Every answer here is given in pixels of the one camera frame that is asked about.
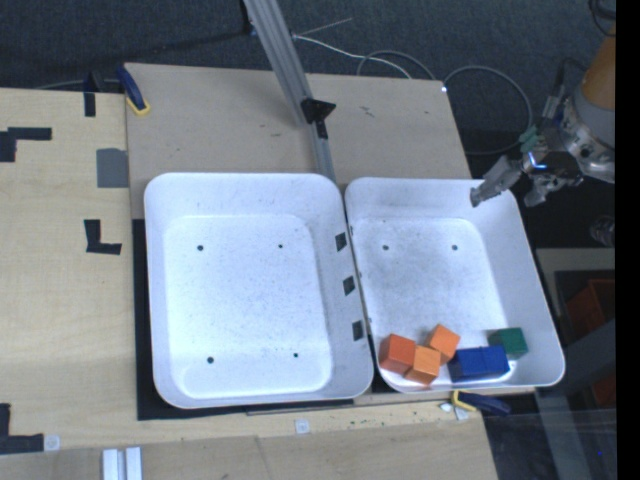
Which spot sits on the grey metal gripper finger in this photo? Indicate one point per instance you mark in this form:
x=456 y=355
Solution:
x=537 y=194
x=492 y=182

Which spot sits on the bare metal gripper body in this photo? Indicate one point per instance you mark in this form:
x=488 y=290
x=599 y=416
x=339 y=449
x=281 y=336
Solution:
x=575 y=160

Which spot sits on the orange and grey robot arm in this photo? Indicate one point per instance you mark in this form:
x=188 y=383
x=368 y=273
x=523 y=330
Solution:
x=597 y=93

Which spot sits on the white plastic tray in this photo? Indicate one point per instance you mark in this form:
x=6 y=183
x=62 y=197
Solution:
x=425 y=278
x=245 y=293

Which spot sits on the green cube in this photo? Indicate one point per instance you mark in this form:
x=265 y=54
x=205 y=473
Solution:
x=511 y=341

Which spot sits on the orange cube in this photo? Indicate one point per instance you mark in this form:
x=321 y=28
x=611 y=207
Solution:
x=444 y=340
x=425 y=363

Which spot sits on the blue cube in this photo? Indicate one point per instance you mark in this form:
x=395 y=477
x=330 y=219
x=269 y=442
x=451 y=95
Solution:
x=495 y=359
x=466 y=365

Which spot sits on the red-orange cube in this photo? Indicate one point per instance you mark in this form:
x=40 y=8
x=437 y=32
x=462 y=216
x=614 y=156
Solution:
x=396 y=352

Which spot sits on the brown cardboard board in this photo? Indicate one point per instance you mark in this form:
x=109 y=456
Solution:
x=225 y=128

